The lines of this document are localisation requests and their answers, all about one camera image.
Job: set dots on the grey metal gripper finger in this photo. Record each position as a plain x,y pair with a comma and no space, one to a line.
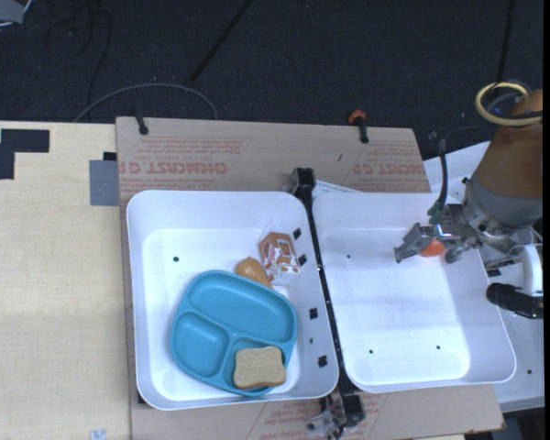
412,243
458,252

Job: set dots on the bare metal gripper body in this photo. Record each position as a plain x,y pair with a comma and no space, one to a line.
468,228

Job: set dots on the small orange ball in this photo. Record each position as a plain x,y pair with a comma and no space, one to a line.
433,248

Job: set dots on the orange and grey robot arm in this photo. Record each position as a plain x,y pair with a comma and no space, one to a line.
509,163

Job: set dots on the white plastic tray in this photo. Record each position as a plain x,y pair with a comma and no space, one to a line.
408,319
211,245

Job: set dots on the brown and white carton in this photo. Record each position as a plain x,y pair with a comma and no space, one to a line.
279,255

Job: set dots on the tan chicken drumstick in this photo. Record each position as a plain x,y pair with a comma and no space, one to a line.
249,268

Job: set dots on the brown cardboard board red print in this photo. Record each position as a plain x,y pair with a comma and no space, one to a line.
256,154

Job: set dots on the blue divided plate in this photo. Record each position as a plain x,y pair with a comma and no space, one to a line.
229,310

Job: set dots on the tan bread slice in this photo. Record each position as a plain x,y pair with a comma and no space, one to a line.
259,367

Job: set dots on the black cylinder on white bracket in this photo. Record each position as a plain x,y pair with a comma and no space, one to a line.
513,298

